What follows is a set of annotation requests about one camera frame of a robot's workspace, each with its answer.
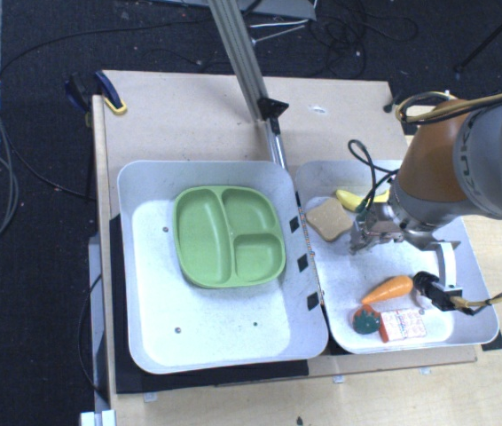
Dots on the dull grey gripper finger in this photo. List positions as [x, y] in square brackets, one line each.
[355, 240]
[369, 242]

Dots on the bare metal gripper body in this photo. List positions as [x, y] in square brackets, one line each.
[386, 226]

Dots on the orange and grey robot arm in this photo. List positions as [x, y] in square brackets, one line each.
[455, 167]

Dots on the white plastic tray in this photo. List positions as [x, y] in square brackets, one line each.
[357, 269]
[215, 326]

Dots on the brown bread slice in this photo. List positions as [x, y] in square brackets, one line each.
[328, 219]

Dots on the yellow banana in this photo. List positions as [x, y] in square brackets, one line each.
[349, 199]

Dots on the thin black and white rod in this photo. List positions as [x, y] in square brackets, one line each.
[309, 246]

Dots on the orange carrot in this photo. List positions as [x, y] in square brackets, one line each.
[390, 288]

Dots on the red and white carton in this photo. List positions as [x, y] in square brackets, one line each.
[404, 325]

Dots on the green divided plate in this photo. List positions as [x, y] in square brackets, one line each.
[215, 238]

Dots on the pale wood board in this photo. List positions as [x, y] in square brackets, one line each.
[198, 122]

